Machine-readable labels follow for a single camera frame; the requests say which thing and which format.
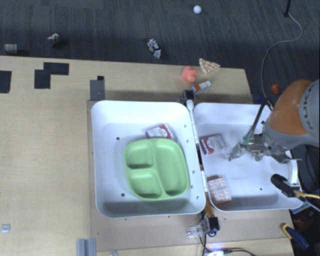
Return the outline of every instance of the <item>green plate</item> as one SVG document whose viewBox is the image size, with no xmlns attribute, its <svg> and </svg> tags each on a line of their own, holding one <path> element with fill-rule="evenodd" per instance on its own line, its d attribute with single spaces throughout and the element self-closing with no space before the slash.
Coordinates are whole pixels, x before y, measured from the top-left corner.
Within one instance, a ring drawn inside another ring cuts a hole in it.
<svg viewBox="0 0 320 256">
<path fill-rule="evenodd" d="M 131 192 L 142 200 L 158 201 L 184 194 L 190 184 L 181 147 L 167 138 L 130 143 L 124 151 L 125 174 Z"/>
</svg>

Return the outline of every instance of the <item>orange toy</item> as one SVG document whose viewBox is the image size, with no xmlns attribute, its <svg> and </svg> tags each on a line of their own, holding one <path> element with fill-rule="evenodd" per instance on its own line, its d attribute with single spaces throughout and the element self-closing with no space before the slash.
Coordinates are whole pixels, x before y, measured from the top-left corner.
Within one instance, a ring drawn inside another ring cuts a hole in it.
<svg viewBox="0 0 320 256">
<path fill-rule="evenodd" d="M 184 81 L 193 83 L 196 80 L 197 71 L 192 66 L 186 66 L 182 70 L 181 78 Z"/>
</svg>

